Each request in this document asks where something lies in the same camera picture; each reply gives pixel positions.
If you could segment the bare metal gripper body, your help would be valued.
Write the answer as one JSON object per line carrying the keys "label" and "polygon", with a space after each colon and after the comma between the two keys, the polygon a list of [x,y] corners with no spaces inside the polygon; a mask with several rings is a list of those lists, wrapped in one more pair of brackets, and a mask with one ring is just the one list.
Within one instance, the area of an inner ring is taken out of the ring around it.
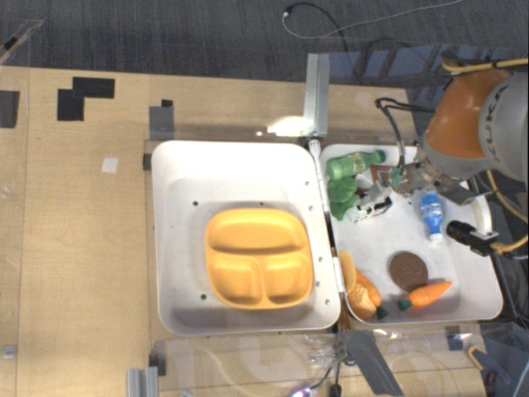
{"label": "bare metal gripper body", "polygon": [[438,172],[426,162],[404,165],[391,180],[392,188],[398,194],[412,194],[419,189],[439,187],[440,184]]}

